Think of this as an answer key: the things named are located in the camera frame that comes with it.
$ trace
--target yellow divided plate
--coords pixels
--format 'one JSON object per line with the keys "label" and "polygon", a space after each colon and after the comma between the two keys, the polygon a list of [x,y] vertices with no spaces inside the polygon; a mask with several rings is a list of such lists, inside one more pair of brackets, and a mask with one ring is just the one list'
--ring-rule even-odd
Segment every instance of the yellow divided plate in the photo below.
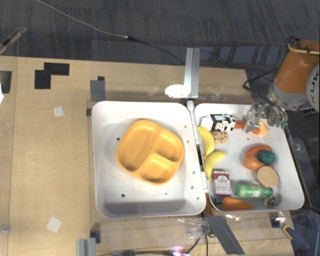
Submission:
{"label": "yellow divided plate", "polygon": [[137,179],[163,185],[177,172],[184,153],[184,144],[178,136],[155,122],[141,119],[121,139],[116,161]]}

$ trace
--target white wire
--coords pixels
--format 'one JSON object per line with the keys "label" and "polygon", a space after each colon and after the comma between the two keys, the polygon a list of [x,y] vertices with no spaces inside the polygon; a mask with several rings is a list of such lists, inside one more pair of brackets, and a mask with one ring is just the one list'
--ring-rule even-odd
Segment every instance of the white wire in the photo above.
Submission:
{"label": "white wire", "polygon": [[109,36],[114,36],[114,37],[120,37],[120,38],[128,39],[128,36],[127,36],[127,35],[112,34],[112,33],[105,32],[105,31],[103,31],[103,30],[101,30],[101,29],[99,29],[99,28],[96,28],[95,26],[92,26],[92,25],[90,25],[90,24],[88,24],[88,23],[83,22],[82,20],[79,20],[79,19],[77,19],[77,18],[74,18],[74,17],[72,17],[72,16],[70,16],[70,15],[68,15],[68,14],[66,14],[66,13],[64,13],[64,12],[62,12],[62,11],[56,9],[56,8],[54,8],[53,6],[51,6],[51,5],[49,5],[49,4],[45,3],[45,2],[42,2],[42,1],[40,1],[40,0],[34,0],[34,1],[36,1],[36,2],[38,2],[38,3],[41,3],[41,4],[43,4],[43,5],[51,8],[51,9],[53,9],[53,10],[55,10],[56,12],[58,12],[58,13],[64,15],[64,16],[66,16],[66,17],[68,17],[68,18],[70,18],[70,19],[72,19],[72,20],[74,20],[74,21],[76,21],[76,22],[82,23],[82,24],[84,24],[84,25],[86,25],[86,26],[88,26],[88,27],[90,27],[90,28],[92,28],[92,29],[94,29],[94,30],[96,30],[96,31],[99,31],[100,33],[103,33],[103,34],[106,34],[106,35],[109,35]]}

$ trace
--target cow print carton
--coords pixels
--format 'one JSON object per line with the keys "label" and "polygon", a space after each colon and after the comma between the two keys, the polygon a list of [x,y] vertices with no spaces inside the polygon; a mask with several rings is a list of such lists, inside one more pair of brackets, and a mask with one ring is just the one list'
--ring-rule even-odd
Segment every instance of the cow print carton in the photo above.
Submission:
{"label": "cow print carton", "polygon": [[227,171],[214,170],[212,172],[213,194],[215,196],[231,196],[231,182]]}
{"label": "cow print carton", "polygon": [[232,114],[209,114],[202,118],[201,126],[209,131],[232,131],[236,120]]}

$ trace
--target yellow banana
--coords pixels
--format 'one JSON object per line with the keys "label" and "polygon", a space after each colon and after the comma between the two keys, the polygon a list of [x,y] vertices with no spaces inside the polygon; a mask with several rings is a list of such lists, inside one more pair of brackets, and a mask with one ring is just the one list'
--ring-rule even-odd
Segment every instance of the yellow banana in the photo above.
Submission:
{"label": "yellow banana", "polygon": [[220,161],[225,156],[226,156],[226,153],[222,151],[215,151],[207,156],[206,160],[204,161],[204,171],[208,181],[211,181],[212,169],[216,164],[216,162]]}
{"label": "yellow banana", "polygon": [[202,140],[204,141],[205,151],[203,158],[206,159],[209,154],[215,150],[215,140],[211,132],[203,126],[198,126],[196,128]]}

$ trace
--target wooden floor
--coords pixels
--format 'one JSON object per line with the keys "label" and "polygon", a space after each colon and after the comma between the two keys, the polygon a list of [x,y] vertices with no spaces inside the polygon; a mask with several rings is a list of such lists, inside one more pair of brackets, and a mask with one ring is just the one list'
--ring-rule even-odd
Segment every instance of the wooden floor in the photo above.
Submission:
{"label": "wooden floor", "polygon": [[[43,70],[44,62],[70,64],[69,76],[51,76],[51,90],[34,89],[35,70]],[[0,70],[12,71],[11,92],[0,105],[0,225],[11,226],[9,234],[0,233],[0,255],[75,255],[77,239],[89,238],[96,223],[106,227],[102,237],[121,236],[119,246],[124,249],[172,246],[173,241],[159,236],[158,228],[156,236],[155,229],[143,226],[145,222],[115,222],[97,213],[86,111],[90,80],[98,76],[105,77],[110,95],[139,92],[155,97],[163,95],[167,86],[183,83],[184,67],[1,56]],[[241,88],[245,80],[243,70],[201,68],[199,94],[224,97],[231,91],[231,97],[250,101]],[[63,108],[63,116],[55,117],[56,107]],[[46,228],[51,217],[62,222],[57,233]],[[159,221],[163,230],[169,230],[167,221],[148,221]],[[192,245],[193,240],[184,236],[185,228],[174,218],[170,222],[182,234],[174,240],[176,245]],[[286,222],[291,223],[288,213]],[[229,224],[247,255],[293,254],[290,241],[279,228],[271,228],[265,213],[242,216],[239,222],[231,219]],[[110,241],[97,244],[99,254],[119,250]],[[216,238],[209,243],[209,255],[225,255]],[[205,251],[202,240],[192,255]]]}

